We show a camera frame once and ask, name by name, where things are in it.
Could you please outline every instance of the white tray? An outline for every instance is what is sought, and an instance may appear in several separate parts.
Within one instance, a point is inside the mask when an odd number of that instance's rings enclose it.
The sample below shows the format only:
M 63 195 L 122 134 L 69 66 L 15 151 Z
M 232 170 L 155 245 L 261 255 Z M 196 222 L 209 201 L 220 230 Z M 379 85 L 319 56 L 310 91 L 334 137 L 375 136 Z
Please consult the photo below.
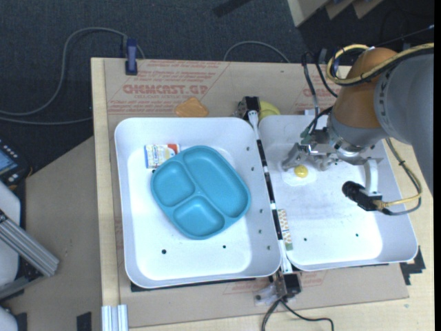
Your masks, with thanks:
M 344 196 L 346 181 L 365 184 L 362 166 L 333 165 L 325 172 L 314 170 L 295 183 L 281 170 L 300 133 L 313 117 L 280 115 L 265 117 L 259 124 L 271 182 L 278 209 L 287 211 L 293 250 L 287 256 L 301 270 L 312 271 L 358 265 L 408 261 L 418 244 L 408 215 L 387 216 L 366 212 Z M 321 119 L 321 128 L 325 119 Z M 378 165 L 378 189 L 385 201 L 401 198 L 391 165 L 382 143 L 364 156 L 384 158 Z M 392 207 L 405 210 L 404 205 Z
M 181 150 L 210 146 L 220 152 L 249 188 L 248 212 L 206 240 L 181 234 L 150 191 L 152 170 L 144 145 L 177 143 Z M 229 118 L 131 118 L 115 130 L 123 214 L 125 269 L 142 288 L 247 279 L 273 274 L 280 251 L 265 177 L 251 126 Z

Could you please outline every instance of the blue clamp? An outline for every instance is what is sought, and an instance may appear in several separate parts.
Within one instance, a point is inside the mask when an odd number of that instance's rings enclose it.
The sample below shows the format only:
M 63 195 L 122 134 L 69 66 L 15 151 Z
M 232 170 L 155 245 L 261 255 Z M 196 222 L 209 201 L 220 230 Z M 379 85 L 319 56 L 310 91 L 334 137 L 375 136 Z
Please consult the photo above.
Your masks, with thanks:
M 126 56 L 127 60 L 125 61 L 125 74 L 137 75 L 138 66 L 136 64 L 136 39 L 127 39 Z

